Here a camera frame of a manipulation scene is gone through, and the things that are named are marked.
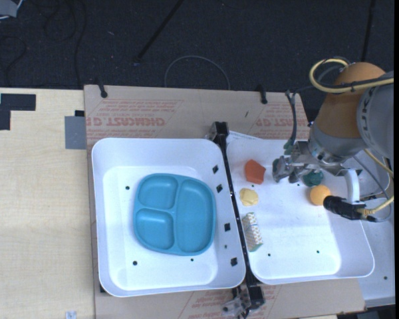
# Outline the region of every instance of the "white tray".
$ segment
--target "white tray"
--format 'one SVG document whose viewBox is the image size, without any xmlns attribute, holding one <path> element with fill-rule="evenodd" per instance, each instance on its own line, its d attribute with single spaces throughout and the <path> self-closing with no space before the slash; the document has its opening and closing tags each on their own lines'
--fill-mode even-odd
<svg viewBox="0 0 399 319">
<path fill-rule="evenodd" d="M 93 147 L 92 167 L 99 279 L 109 294 L 125 297 L 241 284 L 245 262 L 217 145 L 203 139 L 106 138 Z M 213 190 L 216 228 L 207 251 L 192 257 L 170 255 L 138 242 L 132 225 L 134 196 L 141 179 L 152 173 L 196 178 Z"/>
<path fill-rule="evenodd" d="M 272 178 L 273 160 L 283 152 L 286 140 L 234 140 L 227 147 L 233 188 L 239 214 L 256 214 L 263 245 L 248 257 L 253 274 L 265 284 L 285 284 L 369 275 L 374 257 L 362 227 L 314 206 L 308 199 L 310 188 L 302 182 L 289 183 Z M 245 163 L 253 159 L 266 168 L 261 185 L 246 181 Z M 324 172 L 323 184 L 333 195 L 346 197 L 343 177 Z M 255 190 L 257 205 L 246 207 L 239 198 L 242 188 Z"/>
</svg>

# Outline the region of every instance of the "orange block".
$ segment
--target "orange block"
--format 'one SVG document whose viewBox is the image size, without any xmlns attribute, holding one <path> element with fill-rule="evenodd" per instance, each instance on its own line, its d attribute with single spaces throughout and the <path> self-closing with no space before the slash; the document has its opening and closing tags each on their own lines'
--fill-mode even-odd
<svg viewBox="0 0 399 319">
<path fill-rule="evenodd" d="M 248 182 L 262 184 L 265 176 L 266 168 L 254 159 L 249 160 L 245 166 L 245 177 Z"/>
</svg>

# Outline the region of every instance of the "yellow cable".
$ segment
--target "yellow cable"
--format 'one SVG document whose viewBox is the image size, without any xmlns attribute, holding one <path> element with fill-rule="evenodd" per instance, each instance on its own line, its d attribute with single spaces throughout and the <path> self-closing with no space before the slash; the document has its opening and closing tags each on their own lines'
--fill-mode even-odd
<svg viewBox="0 0 399 319">
<path fill-rule="evenodd" d="M 394 201 L 394 195 L 390 199 L 388 199 L 387 201 L 385 201 L 384 203 L 380 204 L 379 206 L 377 206 L 375 208 L 372 208 L 372 209 L 359 208 L 356 211 L 358 213 L 362 213 L 365 217 L 367 217 L 371 214 L 375 214 L 377 211 L 383 209 L 384 207 L 387 207 L 393 201 Z"/>
<path fill-rule="evenodd" d="M 342 92 L 351 92 L 352 91 L 352 87 L 351 86 L 347 86 L 345 88 L 327 88 L 325 86 L 322 86 L 321 84 L 319 84 L 314 75 L 315 75 L 315 71 L 318 68 L 318 66 L 322 65 L 323 63 L 327 63 L 327 62 L 337 62 L 339 64 L 343 64 L 344 67 L 348 66 L 349 63 L 347 63 L 347 61 L 343 60 L 343 59 L 336 59 L 336 58 L 332 58 L 332 59 L 324 59 L 321 60 L 320 62 L 317 62 L 315 65 L 313 65 L 312 69 L 309 72 L 309 80 L 311 81 L 312 85 L 317 88 L 318 90 L 321 90 L 323 92 L 328 92 L 328 93 L 342 93 Z M 391 84 L 394 82 L 394 78 L 388 78 L 388 79 L 384 79 L 384 80 L 380 80 L 378 82 L 369 82 L 366 84 L 355 84 L 354 88 L 356 90 L 359 89 L 363 89 L 363 88 L 372 88 L 374 86 L 379 86 L 379 85 L 384 85 L 384 84 Z"/>
<path fill-rule="evenodd" d="M 387 168 L 381 161 L 375 157 L 368 149 L 364 149 L 364 151 L 370 156 L 380 167 L 382 167 L 384 170 L 386 170 L 390 176 L 394 177 L 393 171 Z"/>
</svg>

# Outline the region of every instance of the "black cable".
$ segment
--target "black cable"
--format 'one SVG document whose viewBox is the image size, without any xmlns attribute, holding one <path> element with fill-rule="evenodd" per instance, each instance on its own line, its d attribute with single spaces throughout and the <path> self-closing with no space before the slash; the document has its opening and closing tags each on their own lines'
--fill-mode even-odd
<svg viewBox="0 0 399 319">
<path fill-rule="evenodd" d="M 46 19 L 45 24 L 43 25 L 43 30 L 48 38 L 50 38 L 54 41 L 57 41 L 57 42 L 61 42 L 61 41 L 69 40 L 75 36 L 76 16 L 67 0 L 65 0 L 65 3 L 68 5 L 68 14 L 66 17 L 62 17 L 62 18 L 57 17 L 57 15 L 61 12 L 61 9 L 62 9 L 62 4 L 59 3 L 59 0 L 51 0 L 51 2 L 52 2 L 51 4 L 50 3 L 48 4 L 45 2 L 42 3 L 41 0 L 27 0 L 27 1 L 32 3 L 38 9 L 40 15 Z M 44 12 L 45 9 L 51 9 L 51 13 L 45 14 L 45 12 Z M 52 34 L 51 28 L 55 25 L 55 23 L 57 21 L 58 22 L 59 21 L 66 22 L 69 19 L 72 21 L 73 26 L 72 26 L 71 32 L 68 35 L 63 36 L 63 37 L 56 37 L 55 35 Z"/>
<path fill-rule="evenodd" d="M 21 52 L 16 58 L 14 58 L 7 66 L 5 66 L 5 65 L 4 65 L 4 62 L 3 62 L 2 46 L 3 46 L 4 42 L 5 42 L 7 39 L 15 39 L 15 40 L 19 41 L 20 43 L 22 43 L 22 45 L 23 45 L 23 50 L 22 50 L 22 52 Z M 10 80 L 9 80 L 9 71 L 11 70 L 11 68 L 13 68 L 13 66 L 14 66 L 18 61 L 20 61 L 20 59 L 24 56 L 24 54 L 25 54 L 26 52 L 27 52 L 27 44 L 26 44 L 25 41 L 22 40 L 21 38 L 16 37 L 16 36 L 4 36 L 4 37 L 0 38 L 0 67 L 1 67 L 1 69 L 3 70 L 4 75 L 5 75 L 5 84 L 6 84 L 6 86 L 12 87 L 12 85 L 11 85 L 11 83 L 10 83 Z"/>
<path fill-rule="evenodd" d="M 291 137 L 289 138 L 290 144 L 294 145 L 295 138 L 297 137 L 297 113 L 295 111 L 295 95 L 297 92 L 294 92 L 292 96 L 290 96 L 290 90 L 287 90 L 285 96 L 287 97 L 291 111 L 293 113 L 293 131 L 291 132 Z"/>
<path fill-rule="evenodd" d="M 164 30 L 166 25 L 170 22 L 172 17 L 176 14 L 176 12 L 180 8 L 180 6 L 182 6 L 182 3 L 184 1 L 185 0 L 178 0 L 176 2 L 176 4 L 173 6 L 172 10 L 168 13 L 167 17 L 164 19 L 164 21 L 161 23 L 161 25 L 157 28 L 155 33 L 152 35 L 151 39 L 146 43 L 146 45 L 143 47 L 143 49 L 133 58 L 134 66 L 138 66 L 140 64 L 146 51 L 151 47 L 151 45 L 154 43 L 154 41 L 158 38 L 160 33 Z"/>
<path fill-rule="evenodd" d="M 318 77 L 318 82 L 321 83 L 322 79 L 331 71 L 338 69 L 339 67 L 337 65 L 334 65 L 328 69 L 326 69 L 324 72 L 322 72 L 319 77 Z"/>
<path fill-rule="evenodd" d="M 58 14 L 62 13 L 62 4 L 59 0 L 49 0 L 49 3 L 45 3 L 41 0 L 29 0 L 33 5 L 37 7 L 39 13 L 46 19 L 45 24 L 43 25 L 43 30 L 46 36 L 53 41 L 56 42 L 63 42 L 71 40 L 75 37 L 78 29 L 77 17 L 76 17 L 76 3 L 81 5 L 81 12 L 82 12 L 82 26 L 80 30 L 80 35 L 76 40 L 75 50 L 74 50 L 74 71 L 76 75 L 76 83 L 78 88 L 82 88 L 82 82 L 80 79 L 80 69 L 78 65 L 78 52 L 81 45 L 82 38 L 84 36 L 86 25 L 87 25 L 87 10 L 86 5 L 82 0 L 63 0 L 66 7 L 67 13 L 63 17 L 59 18 Z M 44 9 L 51 9 L 51 12 L 45 14 Z M 59 21 L 70 21 L 72 23 L 71 32 L 63 37 L 56 37 L 52 34 L 51 28 L 54 26 L 54 22 Z"/>
<path fill-rule="evenodd" d="M 376 0 L 371 0 L 369 14 L 368 14 L 368 23 L 366 25 L 364 48 L 363 48 L 363 51 L 362 51 L 362 59 L 361 59 L 361 61 L 366 61 L 366 55 L 367 55 L 367 52 L 368 52 L 368 43 L 369 43 L 369 40 L 370 40 L 370 34 L 371 34 L 371 28 L 372 28 L 372 20 L 374 18 L 375 4 L 376 4 Z"/>
<path fill-rule="evenodd" d="M 252 3 L 250 3 L 249 5 L 247 5 L 247 6 L 244 6 L 244 7 L 238 7 L 238 6 L 233 6 L 233 5 L 229 5 L 228 3 L 226 3 L 225 1 L 223 1 L 223 0 L 217 0 L 217 1 L 219 1 L 220 3 L 222 3 L 223 5 L 225 5 L 226 7 L 229 7 L 229 8 L 232 8 L 232 9 L 238 9 L 238 10 L 246 10 L 246 9 L 248 9 L 248 8 L 250 8 L 250 7 L 252 7 L 252 6 L 254 6 L 259 0 L 254 0 Z"/>
<path fill-rule="evenodd" d="M 314 71 L 314 73 L 313 73 L 313 77 L 315 77 L 315 74 L 316 74 L 316 71 L 318 70 L 318 68 L 320 68 L 323 64 L 325 64 L 325 63 L 327 63 L 327 62 L 322 62 L 320 65 L 318 65 L 318 67 L 316 67 L 316 70 Z M 326 70 L 326 71 L 324 71 L 321 75 L 320 75 L 320 78 L 322 77 L 322 76 L 324 76 L 324 75 L 326 75 L 330 70 Z M 364 79 L 364 80 L 359 80 L 359 81 L 356 81 L 356 82 L 349 82 L 349 83 L 342 83 L 342 84 L 339 84 L 339 85 L 335 85 L 335 84 L 331 84 L 331 83 L 325 83 L 325 82 L 322 82 L 322 81 L 320 81 L 320 78 L 318 78 L 317 79 L 317 82 L 320 84 L 320 85 L 322 85 L 322 86 L 324 86 L 324 87 L 326 87 L 326 88 L 334 88 L 334 89 L 338 89 L 338 88 L 346 88 L 347 86 L 351 86 L 352 87 L 352 91 L 354 92 L 354 87 L 355 87 L 355 85 L 359 85 L 359 84 L 369 84 L 369 83 L 378 83 L 378 82 L 381 82 L 381 81 L 383 81 L 383 80 L 387 80 L 387 77 L 383 77 L 383 76 L 380 76 L 380 77 L 377 77 L 377 78 L 371 78 L 371 79 Z"/>
</svg>

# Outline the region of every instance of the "black tape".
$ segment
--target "black tape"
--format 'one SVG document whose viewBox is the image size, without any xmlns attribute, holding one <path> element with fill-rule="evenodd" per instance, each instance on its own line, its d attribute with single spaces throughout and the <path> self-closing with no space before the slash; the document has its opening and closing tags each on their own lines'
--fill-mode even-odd
<svg viewBox="0 0 399 319">
<path fill-rule="evenodd" d="M 0 130 L 11 129 L 11 111 L 35 111 L 35 94 L 1 94 Z"/>
</svg>

